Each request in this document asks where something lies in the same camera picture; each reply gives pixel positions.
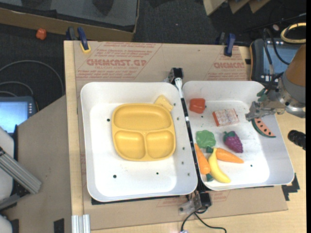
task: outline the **monitor screen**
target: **monitor screen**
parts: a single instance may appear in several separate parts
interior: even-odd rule
[[[293,60],[297,52],[297,48],[290,46],[277,47],[276,49],[279,56],[281,56],[281,58],[288,63],[290,63]],[[272,60],[275,74],[284,72],[287,69],[288,65],[280,61],[280,59],[277,57],[274,51],[273,45],[268,45],[268,51]],[[270,67],[266,51],[263,51],[263,66],[264,66],[264,74],[269,75]]]
[[[26,101],[0,101],[0,127],[8,133],[13,133],[15,126],[28,118],[28,103]]]

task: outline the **table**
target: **table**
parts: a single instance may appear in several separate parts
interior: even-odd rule
[[[246,48],[240,48],[241,53],[249,58]],[[64,42],[65,51],[65,72],[66,72],[66,96],[67,96],[67,117],[68,117],[68,137],[69,137],[69,166],[70,166],[70,188],[71,188],[71,212],[72,215],[83,215],[83,188],[80,163],[80,143],[79,127],[77,115],[77,90],[75,79],[75,56],[74,42]],[[306,232],[306,152],[299,146],[287,139],[287,134],[291,129],[305,132],[305,119],[296,118],[290,114],[277,115],[277,121],[282,132],[285,144],[288,148],[300,190],[289,195],[287,202],[288,210],[241,215],[227,216],[205,219],[205,222],[212,226],[221,226],[228,232],[275,232],[284,233]],[[121,227],[113,229],[93,230],[95,233],[118,233],[118,232],[179,232],[181,221],[157,223],[149,225]],[[190,232],[207,232],[208,229],[198,220],[187,221],[185,228]]]

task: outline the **wire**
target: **wire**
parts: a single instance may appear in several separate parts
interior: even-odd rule
[[[8,94],[8,95],[11,95],[11,96],[13,96],[13,97],[17,97],[17,95],[15,95],[14,93],[9,92],[9,91],[0,91],[0,93]]]
[[[194,213],[194,215],[200,220],[201,223],[203,223],[205,226],[212,228],[212,229],[218,229],[218,230],[223,230],[225,233],[227,232],[227,230],[223,227],[214,227],[214,226],[210,226],[207,223],[205,223],[198,215],[197,213]]]
[[[272,35],[271,31],[270,31],[269,29],[265,28],[265,29],[263,30],[263,33],[264,33],[264,34],[263,34],[264,42],[266,42],[266,33],[268,33],[269,36],[270,36],[270,38],[271,38],[272,45],[273,45],[273,49],[274,49],[274,52],[276,53],[277,57],[279,58],[279,60],[280,60],[281,62],[283,62],[283,63],[286,64],[286,65],[289,65],[290,63],[288,63],[288,62],[286,62],[285,60],[283,60],[282,57],[278,54],[277,49],[276,49],[276,43],[275,43],[275,41],[274,41],[274,38],[273,38],[273,35]]]
[[[202,213],[204,213],[206,210],[207,210],[207,208],[204,209],[203,211],[195,211],[195,212],[190,213],[190,214],[185,218],[185,220],[183,221],[183,223],[182,223],[182,225],[181,225],[181,227],[180,227],[180,232],[183,232],[183,231],[184,231],[185,223],[186,223],[186,221],[189,219],[189,217],[191,217],[192,215],[195,215],[195,216],[200,220],[200,222],[203,223],[205,226],[207,226],[207,227],[209,227],[209,228],[211,228],[211,229],[223,230],[223,231],[226,233],[227,230],[226,230],[225,228],[223,228],[223,227],[210,226],[210,225],[208,225],[207,223],[205,223],[205,222],[198,216],[198,214],[202,214]]]
[[[43,66],[49,68],[52,72],[54,72],[54,74],[57,76],[57,78],[58,78],[59,81],[60,81],[61,89],[62,89],[62,95],[65,94],[64,84],[63,84],[63,81],[62,81],[61,77],[59,76],[59,74],[58,74],[50,65],[48,65],[48,64],[46,64],[46,63],[44,63],[44,62],[37,61],[37,60],[21,60],[21,61],[15,61],[15,62],[9,63],[9,64],[5,65],[4,67],[0,68],[0,72],[3,71],[4,69],[10,67],[10,66],[13,66],[13,65],[16,65],[16,64],[20,64],[20,63],[37,63],[37,64],[40,64],[40,65],[43,65]]]
[[[267,44],[267,39],[266,39],[266,32],[267,31],[268,31],[268,29],[263,30],[263,48],[264,48],[264,51],[266,52],[266,55],[268,58],[270,74],[273,75],[274,74],[274,67],[273,67],[271,55],[268,51],[268,44]]]
[[[295,24],[292,24],[290,26],[288,26],[287,28],[285,28],[282,32],[281,32],[281,39],[285,42],[288,42],[288,43],[298,43],[298,44],[303,44],[303,43],[306,43],[307,40],[306,39],[299,39],[299,40],[296,40],[296,39],[290,39],[290,38],[287,38],[285,35],[292,29],[295,29],[295,28],[299,28],[299,27],[306,27],[307,26],[307,23],[306,22],[299,22],[299,23],[295,23]]]
[[[269,81],[269,83],[268,83],[268,84],[265,86],[265,88],[264,88],[264,89],[266,90],[266,91],[265,91],[265,94],[266,94],[266,95],[270,92],[274,80],[280,78],[280,77],[283,75],[283,73],[284,73],[284,72],[281,72],[281,73],[277,74],[275,77],[273,77],[273,76],[271,77],[271,80]]]
[[[34,95],[34,91],[33,91],[28,85],[26,85],[25,83],[22,83],[22,82],[18,82],[18,81],[7,81],[7,82],[2,82],[2,83],[0,83],[0,85],[10,84],[10,83],[16,83],[16,84],[23,85],[24,87],[28,88],[28,90],[30,90],[32,96]]]

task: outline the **red toy food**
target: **red toy food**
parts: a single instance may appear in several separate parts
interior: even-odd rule
[[[45,29],[39,28],[35,36],[40,40],[44,40],[47,37],[47,31]]]
[[[234,131],[224,132],[224,143],[231,150],[236,153],[243,153],[243,146],[240,138]]]
[[[205,110],[205,99],[191,99],[190,110],[202,114]]]

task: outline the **toy carrot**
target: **toy carrot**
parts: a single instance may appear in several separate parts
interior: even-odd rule
[[[207,152],[210,153],[212,152],[212,148],[207,148]],[[216,158],[221,161],[227,161],[227,162],[233,162],[233,163],[244,163],[244,160],[239,158],[238,156],[230,153],[227,150],[224,150],[222,148],[217,148],[216,151]]]
[[[205,158],[205,156],[203,155],[202,151],[200,150],[199,146],[196,143],[194,144],[194,147],[195,147],[196,156],[198,158],[198,165],[199,165],[200,173],[204,175],[210,173],[210,166],[207,161],[207,158]]]

